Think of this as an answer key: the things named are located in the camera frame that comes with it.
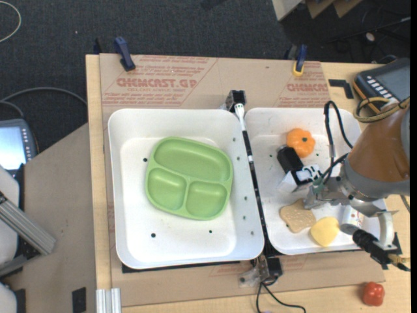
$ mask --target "wire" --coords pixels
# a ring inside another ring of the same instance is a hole
[[[36,88],[28,88],[28,89],[24,89],[23,91],[18,91],[17,93],[11,94],[5,98],[2,98],[0,101],[4,102],[4,101],[8,101],[11,98],[15,98],[18,97],[20,95],[26,94],[26,93],[31,93],[34,91],[57,91],[60,93],[64,93],[64,94],[68,94],[72,97],[75,97],[76,99],[80,100],[81,102],[83,102],[85,105],[87,105],[87,101],[84,100],[82,97],[78,96],[77,94],[71,92],[71,91],[67,91],[66,89],[62,89],[62,88],[56,88],[56,87],[36,87]]]
[[[330,165],[329,168],[326,169],[326,171],[321,175],[321,177],[325,177],[326,174],[329,173],[334,168],[334,166],[336,166],[337,164],[345,161],[345,159],[347,158],[348,155],[349,155],[349,153],[346,153],[346,154],[342,155],[340,158],[338,158],[336,161],[333,161],[333,164]]]
[[[330,118],[329,116],[329,107],[333,106],[334,110],[336,111],[336,114],[338,116],[338,121],[339,121],[339,127],[340,127],[340,131],[341,131],[341,135],[343,136],[343,139],[345,140],[345,143],[352,149],[353,145],[350,143],[350,141],[347,139],[346,137],[346,133],[345,133],[345,129],[343,128],[343,122],[341,120],[341,116],[340,116],[340,111],[338,106],[336,106],[336,103],[334,103],[333,101],[328,101],[325,105],[324,105],[324,114],[326,115],[326,120],[328,121],[327,124],[329,124],[330,122]]]
[[[387,98],[384,98],[384,97],[368,97],[368,98],[361,100],[358,103],[358,106],[356,107],[356,110],[353,113],[354,117],[359,122],[372,123],[372,122],[380,121],[382,119],[385,119],[391,116],[393,113],[397,112],[398,110],[407,109],[407,106],[410,104],[410,97],[405,98],[404,100],[399,102],[396,106],[390,108],[389,110],[385,112],[381,112],[381,113],[378,113],[377,115],[369,116],[369,117],[361,116],[360,111],[363,108],[365,108],[368,104],[373,103],[373,102],[383,102],[383,103],[389,104],[391,100],[388,100]]]
[[[11,3],[7,3],[6,1],[0,1],[0,4],[4,4],[6,6],[12,7],[15,10],[15,12],[18,13],[18,16],[19,16],[18,26],[15,28],[15,30],[13,30],[11,34],[7,35],[5,38],[0,39],[0,43],[2,43],[18,32],[18,30],[20,29],[20,26],[22,25],[22,15],[20,15],[19,10],[15,6],[13,6]]]
[[[261,294],[262,287],[265,288],[265,290],[271,295],[272,298],[274,298],[276,300],[277,303],[279,303],[279,304],[281,304],[283,306],[286,306],[286,307],[299,308],[299,309],[303,310],[304,313],[307,312],[306,309],[303,306],[300,306],[300,305],[290,305],[290,304],[283,303],[277,297],[275,297],[275,295],[268,289],[268,286],[264,282],[261,282],[261,283],[259,283],[258,294],[256,296],[256,309],[257,309],[258,313],[262,313],[261,312],[261,309],[259,308],[259,297],[260,297],[260,294]]]
[[[333,108],[336,111],[336,115],[337,115],[338,121],[339,121],[339,127],[340,127],[340,131],[341,131],[341,135],[343,136],[343,139],[345,140],[345,143],[351,149],[353,148],[353,145],[350,143],[350,141],[346,137],[346,133],[345,133],[345,129],[343,128],[343,122],[341,120],[339,108],[336,106],[336,103],[334,103],[333,101],[328,101],[324,105],[324,116],[325,116],[324,123],[326,125],[326,132],[327,132],[327,137],[328,137],[328,142],[329,142],[329,147],[330,147],[330,166],[329,166],[328,170],[326,170],[328,172],[328,175],[324,179],[324,182],[323,182],[324,184],[327,183],[327,181],[329,180],[330,176],[332,175],[333,168],[336,165],[336,163],[334,162],[334,153],[335,153],[334,152],[334,142],[333,142],[332,131],[330,129],[330,112],[329,112],[330,106],[333,106]]]
[[[406,265],[404,265],[402,263],[397,264],[397,268],[400,269],[400,270],[407,271],[407,272],[411,273],[411,269],[408,268]]]
[[[401,200],[404,203],[405,208],[408,210],[408,212],[410,212],[410,204],[407,202],[407,199],[404,195],[400,195]]]
[[[25,115],[23,114],[23,111],[17,105],[15,105],[13,103],[10,103],[10,102],[6,102],[6,101],[0,101],[0,104],[4,104],[5,106],[12,107],[13,109],[15,109],[19,113],[21,118],[25,117]]]

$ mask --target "green divided plate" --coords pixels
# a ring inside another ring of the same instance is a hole
[[[221,149],[180,137],[160,140],[148,161],[149,201],[174,215],[211,220],[222,214],[233,180],[230,158]]]

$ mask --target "screen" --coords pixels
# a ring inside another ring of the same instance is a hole
[[[401,70],[393,70],[388,73],[377,75],[387,90],[395,95],[399,100],[404,100],[410,96],[410,67]]]
[[[0,165],[6,170],[17,170],[25,163],[25,149],[20,128],[0,128]]]

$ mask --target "yellow sponge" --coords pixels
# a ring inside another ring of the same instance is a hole
[[[310,234],[313,239],[323,247],[329,246],[338,233],[339,221],[332,216],[320,219],[310,228]]]

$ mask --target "dark carpet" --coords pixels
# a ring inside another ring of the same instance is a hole
[[[329,7],[314,20],[301,4],[284,20],[271,0],[0,0],[13,4],[22,26],[0,42],[0,100],[34,87],[58,87],[85,98],[85,55],[99,39],[103,52],[124,37],[132,53],[284,59],[306,44],[309,60],[387,63],[410,57],[410,0],[365,0],[339,18]],[[0,40],[13,31],[16,12],[0,4]],[[383,25],[375,41],[350,36]],[[333,37],[347,37],[328,43]],[[37,91],[10,99],[25,114],[45,150],[87,122],[82,101]],[[19,115],[0,105],[0,119]]]

